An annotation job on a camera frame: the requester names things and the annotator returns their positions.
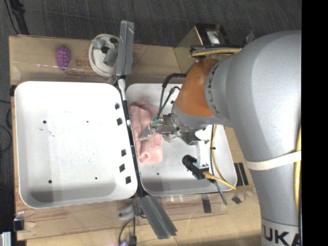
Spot black cylinder on white bracket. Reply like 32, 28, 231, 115
181, 137, 211, 180

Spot brown cardboard board red print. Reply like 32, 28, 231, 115
9, 34, 262, 241

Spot pink folded cloth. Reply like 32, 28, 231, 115
128, 100, 164, 164

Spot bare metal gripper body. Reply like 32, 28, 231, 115
151, 113, 186, 144

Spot purple grapes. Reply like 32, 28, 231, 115
55, 45, 72, 71

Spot white plastic tray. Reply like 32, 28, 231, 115
125, 83, 238, 197
14, 80, 139, 210

